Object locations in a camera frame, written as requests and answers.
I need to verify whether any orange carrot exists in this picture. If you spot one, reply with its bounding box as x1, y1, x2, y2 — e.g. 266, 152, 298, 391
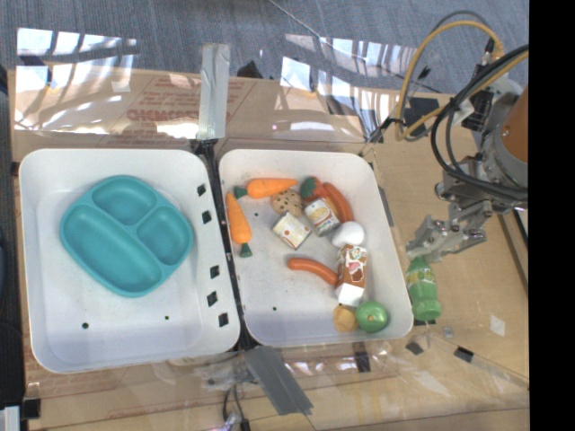
225, 190, 254, 259
232, 177, 299, 200

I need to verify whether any orange sausage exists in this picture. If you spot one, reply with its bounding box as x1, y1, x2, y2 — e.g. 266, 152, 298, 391
322, 181, 356, 224
287, 257, 340, 286

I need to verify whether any brown cardboard board red print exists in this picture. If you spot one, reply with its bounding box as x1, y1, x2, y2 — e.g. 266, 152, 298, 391
7, 63, 455, 421

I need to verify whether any small white printed can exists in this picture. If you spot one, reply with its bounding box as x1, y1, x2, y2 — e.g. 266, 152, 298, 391
270, 211, 313, 251
304, 197, 341, 239

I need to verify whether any green apple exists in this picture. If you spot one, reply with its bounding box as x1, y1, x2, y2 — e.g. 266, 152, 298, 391
355, 300, 391, 335

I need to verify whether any green plastic bottle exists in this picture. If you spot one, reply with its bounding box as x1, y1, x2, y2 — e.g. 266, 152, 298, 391
404, 256, 443, 322

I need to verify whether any blue divided plate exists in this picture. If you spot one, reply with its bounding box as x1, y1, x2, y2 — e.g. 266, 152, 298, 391
58, 174, 196, 299

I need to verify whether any yellow round toy food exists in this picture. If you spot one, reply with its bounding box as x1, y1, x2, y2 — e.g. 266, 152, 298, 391
332, 303, 359, 334

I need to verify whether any white egg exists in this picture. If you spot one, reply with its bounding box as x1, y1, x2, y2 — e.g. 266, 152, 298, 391
331, 220, 367, 249

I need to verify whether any black cylinder on white bracket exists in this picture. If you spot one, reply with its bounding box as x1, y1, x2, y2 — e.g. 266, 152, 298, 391
450, 85, 500, 133

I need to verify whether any white plastic tray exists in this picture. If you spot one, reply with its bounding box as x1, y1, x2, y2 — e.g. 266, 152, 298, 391
18, 147, 242, 374
217, 148, 415, 349

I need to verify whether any red strawberry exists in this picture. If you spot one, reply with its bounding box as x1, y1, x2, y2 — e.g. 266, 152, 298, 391
298, 176, 330, 207

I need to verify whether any brown and white carton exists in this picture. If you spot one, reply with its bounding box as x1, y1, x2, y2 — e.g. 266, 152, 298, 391
333, 242, 369, 308

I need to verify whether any tan spotted biscuit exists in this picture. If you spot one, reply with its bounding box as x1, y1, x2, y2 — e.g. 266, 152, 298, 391
270, 189, 305, 218

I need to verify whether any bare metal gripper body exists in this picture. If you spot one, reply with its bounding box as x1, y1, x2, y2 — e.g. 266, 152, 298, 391
434, 154, 529, 231

